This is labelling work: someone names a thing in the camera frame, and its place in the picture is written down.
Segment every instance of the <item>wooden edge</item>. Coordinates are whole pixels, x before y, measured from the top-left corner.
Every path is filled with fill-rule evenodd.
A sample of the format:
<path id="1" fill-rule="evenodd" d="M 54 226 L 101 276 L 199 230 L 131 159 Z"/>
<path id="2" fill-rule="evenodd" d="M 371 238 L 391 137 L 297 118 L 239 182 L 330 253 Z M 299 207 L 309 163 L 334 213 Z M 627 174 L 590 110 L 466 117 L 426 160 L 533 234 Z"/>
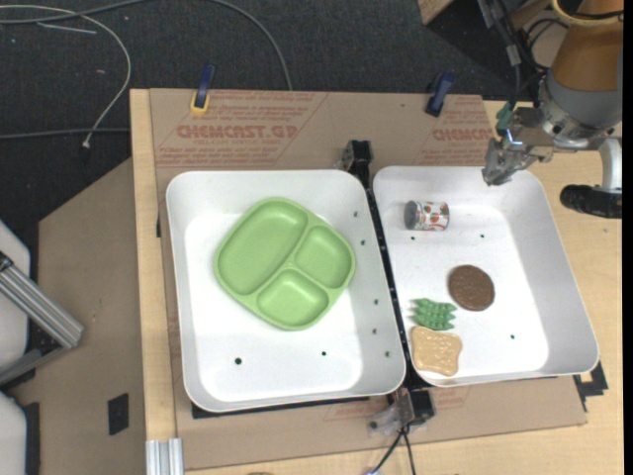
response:
<path id="1" fill-rule="evenodd" d="M 148 90 L 130 90 L 130 111 L 145 434 L 166 441 L 177 433 Z"/>

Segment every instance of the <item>can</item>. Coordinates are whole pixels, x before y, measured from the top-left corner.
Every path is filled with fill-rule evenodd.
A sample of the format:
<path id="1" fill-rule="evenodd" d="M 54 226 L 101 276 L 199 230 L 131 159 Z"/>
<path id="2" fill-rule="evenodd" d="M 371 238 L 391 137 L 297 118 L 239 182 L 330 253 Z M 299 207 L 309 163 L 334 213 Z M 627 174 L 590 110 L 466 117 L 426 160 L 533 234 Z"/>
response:
<path id="1" fill-rule="evenodd" d="M 444 231 L 448 220 L 445 202 L 408 201 L 405 205 L 405 227 L 410 231 Z"/>

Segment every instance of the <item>blue clamp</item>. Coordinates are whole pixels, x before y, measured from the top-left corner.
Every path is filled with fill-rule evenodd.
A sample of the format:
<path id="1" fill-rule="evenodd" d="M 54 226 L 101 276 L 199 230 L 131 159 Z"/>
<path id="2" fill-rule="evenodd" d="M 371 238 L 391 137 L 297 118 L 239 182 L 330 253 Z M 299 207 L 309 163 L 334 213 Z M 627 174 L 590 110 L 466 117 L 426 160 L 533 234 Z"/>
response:
<path id="1" fill-rule="evenodd" d="M 444 97 L 446 97 L 446 94 L 450 91 L 454 82 L 454 72 L 443 72 L 437 78 L 433 86 L 434 94 L 426 104 L 426 113 L 435 117 L 439 116 L 439 113 L 442 111 L 442 106 L 444 105 Z"/>
<path id="2" fill-rule="evenodd" d="M 190 109 L 194 113 L 206 113 L 209 108 L 209 89 L 213 83 L 214 76 L 216 75 L 216 66 L 212 63 L 206 63 L 202 69 L 202 76 L 200 77 L 200 84 L 198 85 L 198 91 L 196 91 L 191 98 Z"/>

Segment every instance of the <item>green plate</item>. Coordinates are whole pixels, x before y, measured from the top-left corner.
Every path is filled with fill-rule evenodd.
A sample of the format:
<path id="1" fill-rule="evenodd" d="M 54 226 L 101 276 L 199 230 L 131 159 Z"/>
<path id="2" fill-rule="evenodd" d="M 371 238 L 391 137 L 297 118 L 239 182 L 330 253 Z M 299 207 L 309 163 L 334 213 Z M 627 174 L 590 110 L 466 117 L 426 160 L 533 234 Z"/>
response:
<path id="1" fill-rule="evenodd" d="M 220 243 L 221 285 L 255 315 L 286 330 L 318 322 L 354 274 L 352 247 L 330 224 L 284 198 L 252 206 Z"/>

